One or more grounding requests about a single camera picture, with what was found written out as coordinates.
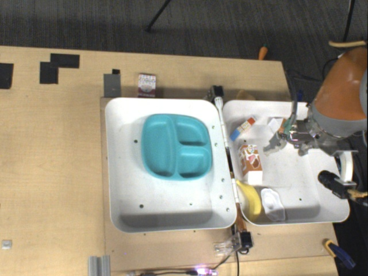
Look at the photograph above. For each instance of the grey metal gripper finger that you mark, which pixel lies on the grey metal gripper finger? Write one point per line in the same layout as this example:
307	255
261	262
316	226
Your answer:
275	142
304	150

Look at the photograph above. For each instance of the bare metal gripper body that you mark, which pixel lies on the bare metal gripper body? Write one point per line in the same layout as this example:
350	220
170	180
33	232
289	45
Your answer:
304	137

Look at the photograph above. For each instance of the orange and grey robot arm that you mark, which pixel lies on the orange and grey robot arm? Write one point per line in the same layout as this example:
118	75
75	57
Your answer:
339	96

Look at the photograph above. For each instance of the white cube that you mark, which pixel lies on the white cube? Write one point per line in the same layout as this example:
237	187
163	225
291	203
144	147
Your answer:
274	124

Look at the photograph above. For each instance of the white plastic tray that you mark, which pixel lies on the white plastic tray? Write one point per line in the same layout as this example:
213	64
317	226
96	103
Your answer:
290	177
172	200

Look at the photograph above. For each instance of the brown and white carton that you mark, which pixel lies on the brown and white carton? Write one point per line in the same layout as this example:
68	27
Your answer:
250	162

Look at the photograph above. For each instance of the blue white red carton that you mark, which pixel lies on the blue white red carton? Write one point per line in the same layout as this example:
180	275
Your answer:
243	128

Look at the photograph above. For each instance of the thin black and white rod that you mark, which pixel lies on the thin black and white rod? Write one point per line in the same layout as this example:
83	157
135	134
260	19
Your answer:
222	125

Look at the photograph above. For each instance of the white plastic bottle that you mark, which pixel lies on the white plastic bottle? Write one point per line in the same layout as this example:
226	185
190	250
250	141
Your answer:
273	204

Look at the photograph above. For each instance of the yellow banana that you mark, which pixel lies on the yellow banana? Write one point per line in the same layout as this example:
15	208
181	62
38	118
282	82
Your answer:
251	200

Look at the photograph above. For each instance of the orange carrot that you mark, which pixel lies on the orange carrot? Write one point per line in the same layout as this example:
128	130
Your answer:
262	53

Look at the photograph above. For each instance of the blue divided plate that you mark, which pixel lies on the blue divided plate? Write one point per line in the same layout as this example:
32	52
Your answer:
161	145

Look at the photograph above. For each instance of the maroon printed packet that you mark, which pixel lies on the maroon printed packet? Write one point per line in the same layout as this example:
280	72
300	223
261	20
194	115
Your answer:
147	85

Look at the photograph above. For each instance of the black stand leg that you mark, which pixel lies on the black stand leg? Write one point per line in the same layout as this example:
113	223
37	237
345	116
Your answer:
165	6

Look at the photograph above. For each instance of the black cylinder on white bracket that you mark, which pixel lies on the black cylinder on white bracket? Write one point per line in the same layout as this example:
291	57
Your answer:
333	183

